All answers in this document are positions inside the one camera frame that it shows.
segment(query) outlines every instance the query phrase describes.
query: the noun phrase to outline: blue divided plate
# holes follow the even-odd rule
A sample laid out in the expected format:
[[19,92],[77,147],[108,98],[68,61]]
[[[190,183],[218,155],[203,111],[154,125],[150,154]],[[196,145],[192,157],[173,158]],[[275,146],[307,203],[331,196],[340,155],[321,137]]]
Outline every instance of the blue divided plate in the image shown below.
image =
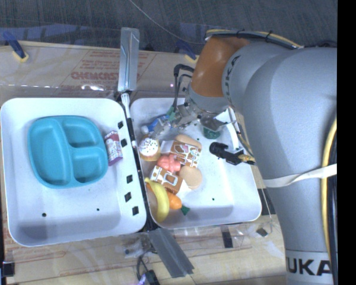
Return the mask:
[[98,127],[82,116],[50,116],[28,131],[30,163],[37,179],[50,188],[97,182],[107,172],[108,155]]

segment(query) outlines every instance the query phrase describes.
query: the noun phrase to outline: cable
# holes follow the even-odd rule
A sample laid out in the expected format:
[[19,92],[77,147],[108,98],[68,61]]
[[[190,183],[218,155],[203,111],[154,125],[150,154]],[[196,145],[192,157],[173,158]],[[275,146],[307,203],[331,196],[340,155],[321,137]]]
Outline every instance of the cable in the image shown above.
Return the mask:
[[208,30],[206,32],[205,39],[211,37],[236,37],[245,39],[259,39],[265,42],[271,42],[276,45],[281,45],[287,49],[300,49],[303,48],[302,45],[296,44],[295,42],[288,40],[282,36],[273,34],[271,31],[269,33],[265,31],[232,31],[232,30]]
[[337,42],[335,42],[335,41],[333,41],[333,40],[324,40],[324,41],[321,41],[321,42],[319,42],[319,43],[316,43],[316,44],[314,44],[314,45],[308,45],[308,46],[305,46],[305,48],[318,48],[318,47],[320,47],[320,48],[325,48],[325,47],[327,47],[327,48],[337,48],[338,47],[338,43]]
[[137,279],[140,281],[141,279],[141,274],[140,274],[140,265],[142,263],[142,265],[144,266],[146,272],[149,271],[149,269],[147,268],[147,266],[145,265],[145,262],[142,260],[142,258],[144,257],[144,255],[148,252],[155,252],[155,249],[152,247],[152,248],[149,248],[148,250],[144,251],[137,259],[137,265],[136,265],[136,275],[137,275]]
[[156,26],[158,26],[159,28],[163,29],[166,33],[172,35],[173,37],[180,39],[184,42],[190,43],[191,45],[203,45],[204,43],[197,43],[197,42],[191,42],[191,41],[187,41],[181,37],[179,37],[178,35],[172,33],[171,31],[169,31],[168,29],[166,29],[165,27],[163,27],[161,24],[159,24],[158,22],[156,22],[153,18],[151,18],[142,8],[140,8],[136,3],[134,3],[133,0],[128,0],[135,8],[137,8],[141,13],[143,13],[147,19],[149,19],[150,21],[152,21]]
[[[336,123],[336,118],[330,128],[330,131],[328,133],[327,139],[326,139],[326,143],[325,143],[325,149],[323,152],[323,161],[322,161],[322,167],[328,166],[329,162],[330,162],[330,153],[331,153],[331,149],[332,149],[332,145],[334,143],[334,141],[336,141],[335,137],[336,137],[336,127],[337,127],[337,123]],[[329,256],[329,259],[331,261],[331,269],[333,271],[333,278],[334,278],[334,282],[335,280],[337,280],[337,275],[335,273],[337,273],[337,271],[335,271],[335,268],[337,267],[337,261],[333,262],[332,260],[335,259],[335,252],[336,250],[334,250],[334,246],[335,246],[335,241],[334,236],[330,234],[330,225],[329,225],[329,189],[328,189],[328,178],[322,178],[320,181],[320,191],[321,191],[321,204],[322,204],[322,220],[323,220],[323,231],[325,234],[325,242],[326,242],[326,247],[327,247],[327,253]]]
[[[177,64],[175,67],[174,67],[174,71],[173,71],[173,75],[174,75],[174,102],[172,104],[172,107],[173,107],[173,112],[176,111],[177,109],[177,102],[178,102],[178,94],[179,94],[179,88],[180,88],[180,84],[182,81],[178,82],[178,75],[179,75],[179,71],[180,70],[184,70],[184,71],[189,71],[191,73],[194,72],[194,69],[191,67],[191,66],[188,66],[188,65],[184,65],[184,64]],[[180,76],[180,79],[182,76],[188,76],[191,78],[190,75],[185,75],[185,74],[182,74]]]
[[181,83],[182,83],[183,77],[192,78],[191,75],[182,74],[182,75],[179,77],[179,79],[178,79],[178,91],[179,91],[179,89],[180,89],[180,85],[181,85]]
[[[233,117],[232,117],[232,113],[231,113],[231,108],[229,107],[228,108],[228,114],[230,115],[230,118],[231,120],[233,121]],[[252,152],[252,149],[250,148],[250,145],[249,143],[246,141],[246,139],[244,139],[243,137],[243,133],[245,135],[245,132],[244,132],[244,129],[243,129],[243,126],[240,124],[240,125],[237,125],[239,130],[236,132],[237,134],[237,138],[239,139],[239,141],[241,142],[242,146],[248,151],[248,153],[254,158],[254,155],[253,155],[253,152]]]
[[[330,150],[330,159],[329,164],[334,164],[337,161],[337,138],[336,133],[333,139],[333,143]],[[331,176],[328,179],[328,232],[329,232],[329,241],[330,241],[330,261],[331,261],[331,270],[333,276],[334,285],[338,285],[338,205],[337,205],[337,188],[338,181],[337,176]]]

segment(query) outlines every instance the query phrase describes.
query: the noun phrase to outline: white sink basin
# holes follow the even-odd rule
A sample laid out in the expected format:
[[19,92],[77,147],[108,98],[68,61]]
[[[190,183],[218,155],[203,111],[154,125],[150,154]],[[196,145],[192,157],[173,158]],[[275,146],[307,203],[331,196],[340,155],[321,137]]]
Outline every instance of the white sink basin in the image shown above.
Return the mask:
[[[123,159],[99,181],[74,188],[42,185],[31,168],[27,131],[38,118],[84,116],[102,136],[115,130]],[[110,99],[11,99],[0,112],[8,227],[24,246],[118,236],[139,231],[146,221],[138,172],[122,107]]]

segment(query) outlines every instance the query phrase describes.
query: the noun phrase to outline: white tray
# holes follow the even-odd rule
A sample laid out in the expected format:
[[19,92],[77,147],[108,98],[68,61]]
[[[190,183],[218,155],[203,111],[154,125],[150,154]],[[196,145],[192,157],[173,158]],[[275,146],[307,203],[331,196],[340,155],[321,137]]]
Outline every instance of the white tray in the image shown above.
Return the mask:
[[[55,115],[85,116],[103,136],[117,130],[120,140],[127,142],[122,148],[123,159],[108,167],[96,183],[66,189],[45,187],[31,168],[27,131],[36,119]],[[110,99],[11,99],[2,105],[0,121],[8,227],[17,243],[40,246],[118,236],[144,226],[144,199],[126,119],[118,103]]]
[[[182,104],[183,99],[179,99],[178,102]],[[137,142],[142,138],[141,126],[149,125],[156,117],[165,114],[172,103],[172,98],[144,98],[134,101],[131,115]],[[180,210],[170,210],[168,217],[159,226],[178,229],[241,223],[257,219],[261,214],[262,206],[251,166],[244,163],[234,166],[209,152],[209,145],[214,141],[229,143],[230,136],[227,132],[223,132],[218,140],[209,140],[204,137],[202,127],[193,124],[180,132],[171,129],[164,139],[172,140],[178,133],[194,139],[199,138],[202,154],[198,169],[202,172],[203,182],[198,189],[189,192],[183,200],[184,205],[190,208],[188,214],[184,216]],[[141,160],[144,177],[150,175],[154,165],[155,162]]]

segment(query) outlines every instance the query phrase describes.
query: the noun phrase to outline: purple package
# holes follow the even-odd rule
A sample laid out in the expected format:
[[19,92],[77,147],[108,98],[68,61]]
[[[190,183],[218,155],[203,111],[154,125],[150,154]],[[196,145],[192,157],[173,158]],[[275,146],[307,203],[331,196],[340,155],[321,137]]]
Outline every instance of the purple package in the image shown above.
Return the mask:
[[121,149],[121,143],[119,134],[116,131],[109,132],[104,137],[108,154],[108,166],[112,166],[123,158],[123,151]]

